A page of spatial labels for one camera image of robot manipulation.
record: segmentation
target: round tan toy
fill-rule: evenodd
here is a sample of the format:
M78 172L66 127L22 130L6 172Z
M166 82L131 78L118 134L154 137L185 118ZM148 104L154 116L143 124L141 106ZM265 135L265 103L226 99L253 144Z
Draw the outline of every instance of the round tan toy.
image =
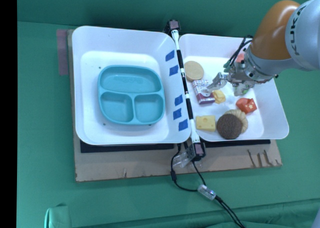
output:
M186 62L184 72L186 79L190 82L201 80L205 73L202 66L196 61Z

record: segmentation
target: beige toy food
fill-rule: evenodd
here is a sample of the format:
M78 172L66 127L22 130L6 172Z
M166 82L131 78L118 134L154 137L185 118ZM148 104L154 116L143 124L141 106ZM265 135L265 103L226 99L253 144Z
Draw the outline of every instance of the beige toy food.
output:
M213 91L213 97L215 99L216 104L221 104L226 101L226 96L221 90Z
M248 120L246 114L237 109L226 111L216 124L216 129L219 134L228 140L236 139L241 133L244 133L247 128Z
M195 126L197 130L216 131L216 117L214 115L196 116Z
M190 82L201 80L204 76L204 69L196 61L188 61L183 66L185 77Z

